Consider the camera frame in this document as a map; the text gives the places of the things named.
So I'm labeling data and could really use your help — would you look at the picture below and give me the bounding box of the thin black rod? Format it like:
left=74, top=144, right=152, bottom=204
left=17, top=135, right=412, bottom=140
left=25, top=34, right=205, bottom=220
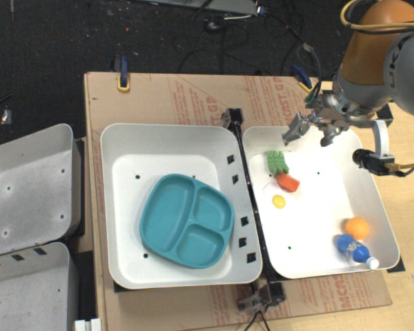
left=231, top=122, right=275, bottom=286

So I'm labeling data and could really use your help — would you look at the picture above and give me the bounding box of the white fried egg yellow yolk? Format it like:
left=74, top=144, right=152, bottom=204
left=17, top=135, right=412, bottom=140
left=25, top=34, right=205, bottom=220
left=262, top=181, right=288, bottom=210

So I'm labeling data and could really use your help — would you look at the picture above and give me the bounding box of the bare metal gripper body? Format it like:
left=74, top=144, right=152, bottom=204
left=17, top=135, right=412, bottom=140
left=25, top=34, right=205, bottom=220
left=308, top=92, right=367, bottom=132

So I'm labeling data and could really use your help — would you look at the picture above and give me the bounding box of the brown cardboard board red print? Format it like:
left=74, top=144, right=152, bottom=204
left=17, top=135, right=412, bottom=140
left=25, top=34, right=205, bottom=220
left=83, top=71, right=393, bottom=331

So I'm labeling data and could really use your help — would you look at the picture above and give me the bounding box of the black block with thin wires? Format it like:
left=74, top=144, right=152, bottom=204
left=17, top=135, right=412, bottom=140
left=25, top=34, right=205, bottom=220
left=237, top=280, right=287, bottom=312
left=221, top=108, right=246, bottom=131

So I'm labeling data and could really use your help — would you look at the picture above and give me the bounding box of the black cylinder on white bracket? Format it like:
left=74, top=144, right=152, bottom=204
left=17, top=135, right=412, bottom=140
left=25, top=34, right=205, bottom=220
left=352, top=119, right=396, bottom=177

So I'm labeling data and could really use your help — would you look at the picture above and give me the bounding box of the blue divided plate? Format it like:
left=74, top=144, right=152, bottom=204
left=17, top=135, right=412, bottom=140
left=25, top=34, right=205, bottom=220
left=139, top=173, right=235, bottom=270

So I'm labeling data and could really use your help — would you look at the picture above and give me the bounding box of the white plastic tray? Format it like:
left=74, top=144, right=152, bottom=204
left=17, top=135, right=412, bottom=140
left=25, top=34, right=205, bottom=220
left=100, top=122, right=264, bottom=290
left=0, top=241, right=81, bottom=331
left=242, top=125, right=401, bottom=280
left=0, top=123, right=83, bottom=259

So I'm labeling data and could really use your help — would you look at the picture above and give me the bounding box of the orange carrot with green top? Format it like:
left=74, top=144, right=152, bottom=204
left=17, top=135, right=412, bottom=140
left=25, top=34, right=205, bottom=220
left=266, top=150, right=302, bottom=194

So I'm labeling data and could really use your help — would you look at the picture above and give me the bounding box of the blue bottle with white cap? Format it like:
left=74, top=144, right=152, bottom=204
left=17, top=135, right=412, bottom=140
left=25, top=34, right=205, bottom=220
left=336, top=233, right=381, bottom=271

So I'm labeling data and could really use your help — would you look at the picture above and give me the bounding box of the orange ball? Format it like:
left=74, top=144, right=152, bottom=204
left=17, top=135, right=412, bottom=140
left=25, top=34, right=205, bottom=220
left=344, top=216, right=371, bottom=241

